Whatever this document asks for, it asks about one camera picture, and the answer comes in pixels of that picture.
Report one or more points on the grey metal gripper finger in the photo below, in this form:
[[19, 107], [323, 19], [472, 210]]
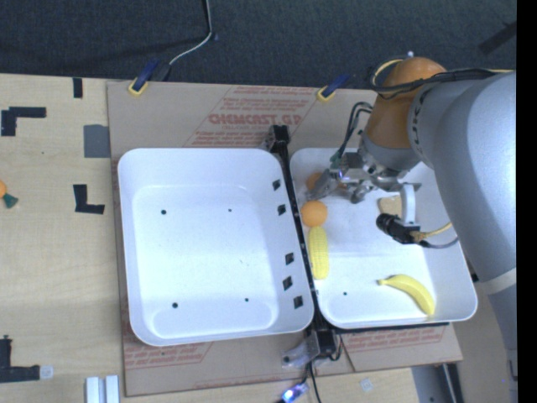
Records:
[[326, 184], [361, 191]]

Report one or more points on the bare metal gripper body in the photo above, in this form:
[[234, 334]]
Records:
[[361, 170]]

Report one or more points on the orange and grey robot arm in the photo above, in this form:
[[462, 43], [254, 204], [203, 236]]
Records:
[[470, 149]]

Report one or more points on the orange ball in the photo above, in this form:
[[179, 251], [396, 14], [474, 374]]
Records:
[[314, 213]]

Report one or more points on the tan bread slice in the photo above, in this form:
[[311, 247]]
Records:
[[390, 206]]

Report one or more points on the white plastic tray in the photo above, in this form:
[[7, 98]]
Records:
[[369, 258], [201, 246]]

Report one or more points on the yellow corn cob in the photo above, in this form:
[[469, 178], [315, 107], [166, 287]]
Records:
[[318, 252]]

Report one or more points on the yellow banana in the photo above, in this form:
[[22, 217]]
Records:
[[413, 290]]

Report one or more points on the brown cardboard board red print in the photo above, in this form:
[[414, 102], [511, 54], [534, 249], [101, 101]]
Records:
[[168, 116]]

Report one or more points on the orange carrot with green top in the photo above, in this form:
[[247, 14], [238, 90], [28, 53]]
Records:
[[3, 191]]

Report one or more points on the black cylinder on white bracket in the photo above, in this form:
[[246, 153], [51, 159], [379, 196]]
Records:
[[394, 226]]

